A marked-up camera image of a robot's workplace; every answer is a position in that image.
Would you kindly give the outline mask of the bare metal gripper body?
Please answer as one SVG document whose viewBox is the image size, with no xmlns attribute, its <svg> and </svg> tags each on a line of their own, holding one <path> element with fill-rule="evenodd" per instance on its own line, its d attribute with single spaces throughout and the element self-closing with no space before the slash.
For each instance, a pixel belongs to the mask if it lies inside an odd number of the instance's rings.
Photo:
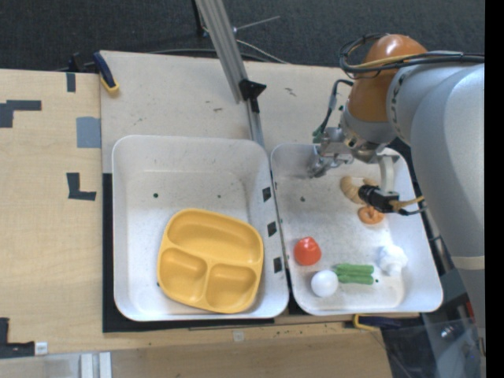
<svg viewBox="0 0 504 378">
<path fill-rule="evenodd" d="M 327 128 L 314 149 L 314 156 L 338 158 L 342 163 L 353 160 L 373 163 L 387 144 L 388 130 L 385 129 L 356 132 L 352 128 Z"/>
</svg>

